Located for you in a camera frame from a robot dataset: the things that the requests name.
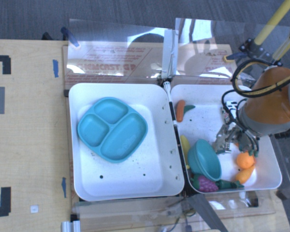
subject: blue plate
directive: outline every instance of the blue plate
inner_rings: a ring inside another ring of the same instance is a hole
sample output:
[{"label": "blue plate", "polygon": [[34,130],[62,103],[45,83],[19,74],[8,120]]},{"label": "blue plate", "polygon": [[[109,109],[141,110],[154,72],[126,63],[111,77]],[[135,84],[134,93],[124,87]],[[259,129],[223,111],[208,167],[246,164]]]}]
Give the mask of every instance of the blue plate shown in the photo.
[{"label": "blue plate", "polygon": [[77,125],[80,139],[107,161],[125,161],[142,143],[146,120],[133,108],[113,97],[97,101]]}]

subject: black tape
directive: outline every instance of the black tape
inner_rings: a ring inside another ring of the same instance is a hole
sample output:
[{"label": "black tape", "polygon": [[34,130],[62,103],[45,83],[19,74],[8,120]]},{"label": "black tape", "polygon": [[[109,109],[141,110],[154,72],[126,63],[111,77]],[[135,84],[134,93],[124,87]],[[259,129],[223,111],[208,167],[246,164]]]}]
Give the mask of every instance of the black tape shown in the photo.
[{"label": "black tape", "polygon": [[11,58],[8,55],[0,55],[2,62],[2,74],[11,74]]},{"label": "black tape", "polygon": [[11,212],[11,187],[1,188],[0,217],[8,216]]}]

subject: teal bowl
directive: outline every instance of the teal bowl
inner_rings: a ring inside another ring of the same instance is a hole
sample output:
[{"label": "teal bowl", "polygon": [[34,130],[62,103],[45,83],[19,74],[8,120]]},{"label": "teal bowl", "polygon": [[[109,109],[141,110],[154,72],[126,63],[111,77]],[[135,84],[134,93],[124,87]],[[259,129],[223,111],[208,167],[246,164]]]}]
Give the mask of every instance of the teal bowl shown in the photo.
[{"label": "teal bowl", "polygon": [[188,164],[193,174],[202,174],[212,181],[221,179],[219,158],[204,139],[199,139],[188,151]]}]

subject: wooden table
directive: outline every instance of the wooden table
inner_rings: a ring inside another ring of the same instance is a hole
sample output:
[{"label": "wooden table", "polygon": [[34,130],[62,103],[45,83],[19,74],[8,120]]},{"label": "wooden table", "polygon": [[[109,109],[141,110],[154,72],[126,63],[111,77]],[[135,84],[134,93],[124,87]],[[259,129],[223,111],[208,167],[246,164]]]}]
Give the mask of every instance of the wooden table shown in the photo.
[{"label": "wooden table", "polygon": [[[11,58],[11,74],[2,74],[0,62],[0,87],[5,90],[4,114],[0,114],[0,195],[2,187],[11,188],[11,211],[0,217],[0,231],[60,231],[61,222],[70,220],[64,45],[67,42],[0,40],[0,55]],[[238,218],[218,215],[230,231],[289,232],[281,200],[274,190],[269,195],[274,211],[271,214]],[[209,229],[199,220],[191,225],[194,230]],[[157,229],[153,226],[126,231]]]}]

